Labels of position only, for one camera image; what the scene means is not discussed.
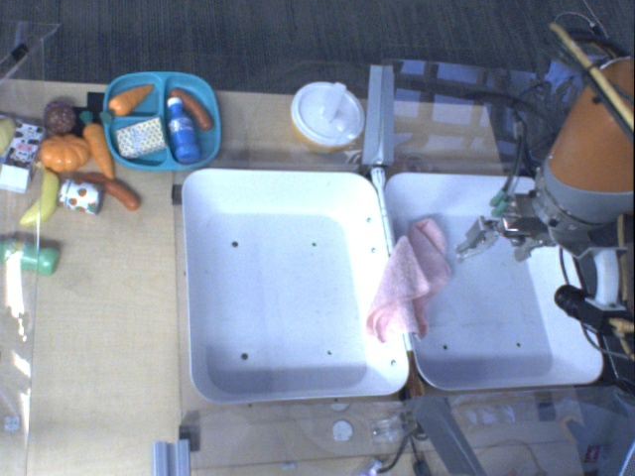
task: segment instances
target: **orange pumpkin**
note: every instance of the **orange pumpkin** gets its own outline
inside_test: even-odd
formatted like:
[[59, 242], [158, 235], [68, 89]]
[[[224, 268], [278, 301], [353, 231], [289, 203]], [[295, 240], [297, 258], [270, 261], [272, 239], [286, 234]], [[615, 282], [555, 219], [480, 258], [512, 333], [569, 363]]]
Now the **orange pumpkin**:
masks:
[[73, 134], [52, 136], [44, 140], [40, 147], [42, 164], [56, 173], [75, 171], [86, 164], [89, 158], [88, 143]]

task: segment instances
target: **blue bottle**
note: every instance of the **blue bottle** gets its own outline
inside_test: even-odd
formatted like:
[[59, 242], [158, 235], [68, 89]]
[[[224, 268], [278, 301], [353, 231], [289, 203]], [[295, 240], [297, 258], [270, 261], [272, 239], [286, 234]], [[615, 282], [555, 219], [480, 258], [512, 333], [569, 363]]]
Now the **blue bottle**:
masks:
[[181, 164], [192, 164], [200, 161], [200, 148], [196, 142], [194, 125], [183, 108], [183, 101], [178, 97], [168, 99], [168, 108], [172, 118], [168, 123], [172, 147]]

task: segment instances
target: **cloth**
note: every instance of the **cloth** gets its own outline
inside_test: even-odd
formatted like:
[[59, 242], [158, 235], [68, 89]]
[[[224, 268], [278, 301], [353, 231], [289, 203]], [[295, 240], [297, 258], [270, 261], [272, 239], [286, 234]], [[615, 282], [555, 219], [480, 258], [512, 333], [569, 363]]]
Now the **cloth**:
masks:
[[397, 241], [370, 307], [368, 333], [382, 342], [428, 333], [428, 307], [451, 277], [445, 251], [444, 234], [432, 219], [417, 222]]

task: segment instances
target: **brown ball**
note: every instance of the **brown ball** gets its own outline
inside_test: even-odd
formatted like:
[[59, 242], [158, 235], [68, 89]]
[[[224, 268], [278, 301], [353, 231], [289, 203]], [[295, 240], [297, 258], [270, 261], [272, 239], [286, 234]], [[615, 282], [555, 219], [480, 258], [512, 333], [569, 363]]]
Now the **brown ball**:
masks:
[[54, 100], [44, 110], [44, 126], [54, 134], [67, 134], [75, 122], [75, 112], [66, 102]]

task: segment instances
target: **blue tray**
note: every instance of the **blue tray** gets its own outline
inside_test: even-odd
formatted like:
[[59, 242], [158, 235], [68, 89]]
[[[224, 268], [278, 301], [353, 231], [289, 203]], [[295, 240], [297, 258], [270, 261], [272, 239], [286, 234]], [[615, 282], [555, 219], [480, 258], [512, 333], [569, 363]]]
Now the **blue tray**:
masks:
[[[108, 101], [111, 97], [134, 88], [141, 84], [153, 84], [154, 89], [148, 96], [127, 116], [114, 116], [112, 122], [104, 123], [106, 141], [112, 156], [121, 164], [137, 170], [146, 171], [180, 171], [193, 170], [205, 166], [211, 161], [220, 148], [220, 114], [213, 90], [203, 79], [193, 74], [182, 72], [134, 72], [117, 77], [106, 89], [103, 100], [103, 110], [108, 111]], [[170, 143], [167, 119], [169, 111], [167, 101], [170, 90], [180, 88], [192, 95], [207, 111], [213, 121], [213, 126], [208, 131], [201, 130], [194, 121], [196, 137], [200, 146], [200, 161], [192, 164], [181, 164], [174, 156], [174, 149]], [[115, 132], [129, 125], [143, 122], [151, 118], [160, 117], [166, 133], [168, 148], [144, 155], [136, 159], [121, 157], [117, 148]]]

